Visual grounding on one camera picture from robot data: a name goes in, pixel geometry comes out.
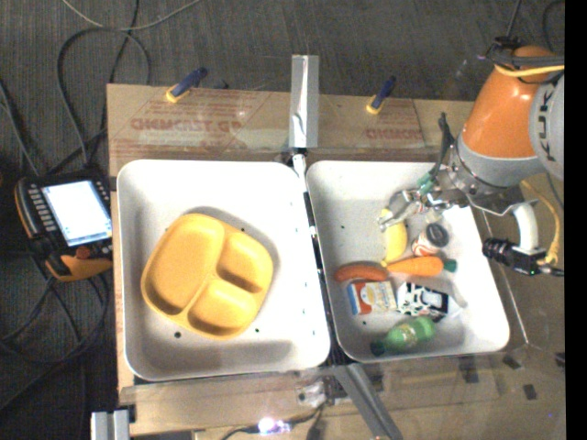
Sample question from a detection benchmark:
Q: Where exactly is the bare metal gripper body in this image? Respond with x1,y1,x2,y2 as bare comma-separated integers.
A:
414,151,512,215

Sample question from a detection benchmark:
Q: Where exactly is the yellow banana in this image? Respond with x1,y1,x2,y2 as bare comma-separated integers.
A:
379,208,409,268

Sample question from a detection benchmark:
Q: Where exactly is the small can with grey lid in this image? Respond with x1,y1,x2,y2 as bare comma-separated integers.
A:
410,222,450,258

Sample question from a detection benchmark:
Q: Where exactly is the white plastic tray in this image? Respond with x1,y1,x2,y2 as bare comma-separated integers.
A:
116,159,332,382
305,159,511,364

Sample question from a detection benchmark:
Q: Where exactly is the orange carrot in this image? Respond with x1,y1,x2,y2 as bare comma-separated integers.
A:
386,255,459,279

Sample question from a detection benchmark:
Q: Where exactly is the brown sausage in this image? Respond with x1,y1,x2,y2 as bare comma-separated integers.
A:
333,263,389,284

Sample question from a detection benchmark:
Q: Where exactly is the orange and white carton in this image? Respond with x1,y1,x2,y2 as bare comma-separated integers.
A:
346,280,398,316

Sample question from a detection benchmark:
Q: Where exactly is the black and white carton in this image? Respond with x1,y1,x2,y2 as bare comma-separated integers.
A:
395,281,468,318

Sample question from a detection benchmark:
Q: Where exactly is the green bottle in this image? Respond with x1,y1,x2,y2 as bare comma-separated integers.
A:
370,315,437,357

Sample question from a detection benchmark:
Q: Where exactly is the yellow divided plate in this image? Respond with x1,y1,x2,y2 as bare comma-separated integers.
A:
139,213,275,341

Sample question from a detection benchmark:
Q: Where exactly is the brown cardboard board red print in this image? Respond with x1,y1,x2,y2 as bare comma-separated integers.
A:
105,82,528,398

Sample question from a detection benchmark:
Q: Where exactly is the black cylinder on white bracket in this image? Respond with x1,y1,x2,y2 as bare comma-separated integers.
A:
482,202,551,276

